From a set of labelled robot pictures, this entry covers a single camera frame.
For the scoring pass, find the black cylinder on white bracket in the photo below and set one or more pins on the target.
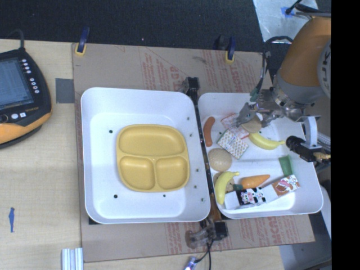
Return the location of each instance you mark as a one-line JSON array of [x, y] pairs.
[[302, 148]]

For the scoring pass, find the round beige bread roll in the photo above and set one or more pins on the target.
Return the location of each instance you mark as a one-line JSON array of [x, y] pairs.
[[220, 159]]

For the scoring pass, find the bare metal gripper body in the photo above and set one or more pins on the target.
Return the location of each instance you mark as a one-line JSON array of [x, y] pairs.
[[270, 101]]

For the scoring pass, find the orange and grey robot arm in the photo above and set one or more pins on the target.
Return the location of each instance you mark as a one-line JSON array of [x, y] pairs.
[[303, 58]]

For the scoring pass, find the white plastic tray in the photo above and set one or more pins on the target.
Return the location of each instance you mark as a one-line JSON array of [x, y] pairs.
[[281, 204], [101, 156]]

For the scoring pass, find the orange sausage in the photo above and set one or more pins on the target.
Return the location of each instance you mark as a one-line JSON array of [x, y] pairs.
[[208, 134]]

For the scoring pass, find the brown cardboard board red print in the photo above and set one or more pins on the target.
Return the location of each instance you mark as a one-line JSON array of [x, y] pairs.
[[126, 66]]

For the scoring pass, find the orange carrot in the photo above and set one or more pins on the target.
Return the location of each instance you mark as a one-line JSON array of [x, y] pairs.
[[254, 181]]

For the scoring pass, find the white packet with yellow pattern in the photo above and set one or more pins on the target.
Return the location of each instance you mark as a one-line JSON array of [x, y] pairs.
[[233, 145]]

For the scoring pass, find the white packet with red print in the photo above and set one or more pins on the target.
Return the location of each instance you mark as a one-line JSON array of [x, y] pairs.
[[229, 121]]

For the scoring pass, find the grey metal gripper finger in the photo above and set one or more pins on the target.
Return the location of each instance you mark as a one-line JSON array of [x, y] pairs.
[[247, 113], [268, 118]]

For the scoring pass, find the white carton with cow print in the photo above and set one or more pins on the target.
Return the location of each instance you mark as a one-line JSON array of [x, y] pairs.
[[249, 198]]

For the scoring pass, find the orange and white carton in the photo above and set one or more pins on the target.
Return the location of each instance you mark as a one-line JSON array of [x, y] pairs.
[[286, 185]]

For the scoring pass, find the yellow banana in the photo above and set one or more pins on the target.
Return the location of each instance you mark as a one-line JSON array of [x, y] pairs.
[[265, 143], [220, 186]]

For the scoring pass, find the yellow divided plate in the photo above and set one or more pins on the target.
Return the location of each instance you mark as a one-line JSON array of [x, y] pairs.
[[152, 139]]

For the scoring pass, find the round brown biscuit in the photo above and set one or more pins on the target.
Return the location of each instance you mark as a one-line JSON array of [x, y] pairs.
[[252, 126]]

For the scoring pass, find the green rectangular block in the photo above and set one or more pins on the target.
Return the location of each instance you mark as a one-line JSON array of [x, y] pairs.
[[286, 165]]

